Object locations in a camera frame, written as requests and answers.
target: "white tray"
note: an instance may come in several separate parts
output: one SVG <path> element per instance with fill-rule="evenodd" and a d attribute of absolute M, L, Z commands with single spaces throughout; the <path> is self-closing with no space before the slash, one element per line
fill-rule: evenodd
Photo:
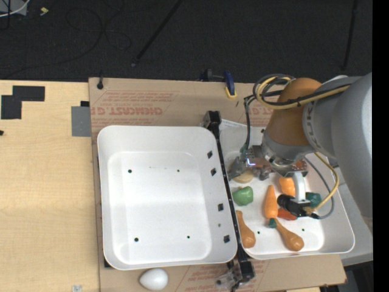
<path fill-rule="evenodd" d="M 251 128 L 251 145 L 261 144 L 261 130 L 262 128 Z M 226 128 L 221 132 L 221 147 L 227 169 L 239 155 L 239 149 L 246 141 L 246 136 L 247 128 L 244 127 Z M 328 186 L 332 189 L 335 183 L 332 172 L 316 155 L 308 155 L 308 159 L 318 168 Z M 308 174 L 305 177 L 306 191 L 320 193 L 322 199 L 324 199 L 328 191 L 315 170 L 310 165 L 308 166 Z M 279 219 L 285 228 L 301 236 L 305 243 L 305 246 L 299 252 L 288 250 L 283 243 L 280 233 L 276 229 L 267 226 L 268 219 L 263 214 L 263 202 L 267 187 L 273 184 L 276 196 L 281 194 L 281 187 L 278 183 L 279 177 L 278 174 L 271 173 L 269 179 L 265 181 L 260 181 L 258 177 L 254 177 L 247 184 L 239 184 L 234 180 L 231 180 L 229 183 L 232 192 L 239 186 L 250 186 L 254 192 L 254 201 L 252 203 L 246 206 L 234 204 L 235 210 L 242 211 L 246 225 L 256 235 L 255 246 L 245 249 L 246 253 L 254 259 L 261 260 L 313 254 L 345 253 L 352 250 L 354 247 L 354 233 L 338 191 L 333 196 L 335 202 L 334 211 L 328 218 L 316 220 L 309 217 L 300 217 L 294 221 Z M 328 201 L 317 213 L 319 215 L 327 214 L 330 208 L 331 201 Z"/>
<path fill-rule="evenodd" d="M 224 263 L 237 244 L 216 139 L 200 127 L 110 126 L 97 139 L 103 250 L 121 270 Z"/>

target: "black tape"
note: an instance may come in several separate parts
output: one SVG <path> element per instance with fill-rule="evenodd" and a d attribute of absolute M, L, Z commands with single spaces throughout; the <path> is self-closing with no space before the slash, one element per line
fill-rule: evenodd
<path fill-rule="evenodd" d="M 1 97 L 1 119 L 22 119 L 22 102 L 43 102 L 44 86 L 13 86 L 12 95 Z"/>

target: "cardboard sheet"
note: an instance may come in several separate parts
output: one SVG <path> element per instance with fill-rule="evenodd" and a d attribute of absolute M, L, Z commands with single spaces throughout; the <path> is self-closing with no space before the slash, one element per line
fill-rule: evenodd
<path fill-rule="evenodd" d="M 97 135 L 108 125 L 198 126 L 207 111 L 220 111 L 221 117 L 246 123 L 243 98 L 252 94 L 252 83 L 235 83 L 237 97 L 229 99 L 225 83 L 182 82 L 104 78 L 89 79 L 92 149 L 94 163 L 100 288 L 102 292 L 144 291 L 138 282 L 144 270 L 119 271 L 104 266 L 100 178 L 97 164 Z M 265 127 L 271 110 L 257 101 L 250 106 L 250 123 Z M 275 260 L 253 260 L 256 276 L 242 292 L 283 291 L 345 283 L 346 274 L 335 254 L 312 255 Z M 222 292 L 215 279 L 227 271 L 226 264 L 165 268 L 169 275 L 164 292 Z"/>

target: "green object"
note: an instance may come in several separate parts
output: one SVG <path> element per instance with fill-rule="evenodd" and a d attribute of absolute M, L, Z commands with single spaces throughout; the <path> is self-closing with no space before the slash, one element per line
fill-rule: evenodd
<path fill-rule="evenodd" d="M 277 228 L 277 222 L 275 221 L 274 218 L 271 218 L 269 221 L 269 227 L 270 228 Z"/>
<path fill-rule="evenodd" d="M 254 200 L 253 189 L 250 186 L 239 188 L 236 192 L 232 193 L 232 199 L 237 205 L 246 206 Z"/>
<path fill-rule="evenodd" d="M 316 207 L 319 203 L 322 202 L 322 198 L 319 193 L 306 192 L 305 198 L 311 202 L 309 205 L 310 207 Z"/>

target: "yellow cable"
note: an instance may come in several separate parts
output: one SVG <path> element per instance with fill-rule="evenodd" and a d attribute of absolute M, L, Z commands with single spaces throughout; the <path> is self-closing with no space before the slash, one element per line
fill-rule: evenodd
<path fill-rule="evenodd" d="M 317 96 L 314 96 L 314 97 L 310 97 L 308 99 L 301 99 L 300 101 L 298 102 L 294 102 L 294 103 L 291 103 L 291 104 L 288 104 L 288 105 L 271 105 L 267 102 L 265 102 L 262 98 L 261 98 L 261 94 L 260 92 L 262 91 L 263 87 L 266 86 L 270 81 L 274 80 L 276 77 L 271 77 L 267 80 L 265 80 L 264 82 L 262 82 L 262 84 L 260 84 L 257 89 L 255 90 L 255 98 L 261 103 L 263 104 L 264 106 L 266 107 L 269 107 L 273 110 L 286 110 L 286 109 L 289 109 L 289 108 L 293 108 L 293 107 L 297 107 L 297 106 L 301 106 L 301 105 L 305 105 L 309 102 L 313 102 L 315 100 L 319 100 L 319 99 L 322 99 L 324 97 L 328 97 L 328 96 L 332 96 L 334 94 L 338 94 L 338 93 L 341 93 L 341 92 L 344 92 L 348 89 L 349 85 L 348 86 L 343 86 L 341 88 L 336 88 L 336 89 L 332 89 L 330 91 L 327 91 L 327 92 L 324 92 L 322 94 L 319 94 Z"/>
<path fill-rule="evenodd" d="M 317 209 L 319 209 L 322 205 L 324 205 L 333 196 L 333 194 L 335 193 L 335 191 L 338 189 L 339 186 L 339 175 L 336 173 L 335 169 L 330 164 L 328 164 L 318 153 L 315 153 L 315 155 L 322 161 L 322 163 L 324 163 L 333 172 L 335 176 L 335 185 L 334 188 L 332 188 L 332 190 L 330 191 L 330 193 L 326 196 L 326 198 L 324 198 L 322 202 L 320 202 L 316 207 L 304 208 L 304 210 L 307 212 L 308 215 L 317 211 Z"/>

